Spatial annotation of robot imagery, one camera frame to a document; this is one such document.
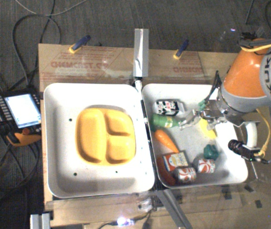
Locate yellow lemon slice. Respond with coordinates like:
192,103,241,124
199,118,218,140

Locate brown cardboard board, red print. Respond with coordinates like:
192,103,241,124
38,43,271,227

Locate red and white can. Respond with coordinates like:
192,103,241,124
173,167,197,184
192,158,216,174

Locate orange carrot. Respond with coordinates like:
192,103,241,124
154,129,180,154

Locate black cylinder on white bracket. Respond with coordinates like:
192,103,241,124
228,121,262,163

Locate black and white carton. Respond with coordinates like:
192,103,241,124
154,99,185,117

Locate yellow divided plate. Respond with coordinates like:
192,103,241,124
75,107,137,166

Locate red sausage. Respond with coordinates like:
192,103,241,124
156,156,177,187

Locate teal green toy block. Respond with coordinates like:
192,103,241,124
203,144,220,160

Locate white plastic tray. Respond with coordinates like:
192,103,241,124
43,82,156,199
141,83,249,189

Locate green bottle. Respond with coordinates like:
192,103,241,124
151,113,182,129

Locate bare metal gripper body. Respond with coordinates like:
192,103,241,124
199,99,229,129

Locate orange and white carton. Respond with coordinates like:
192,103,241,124
162,152,189,172

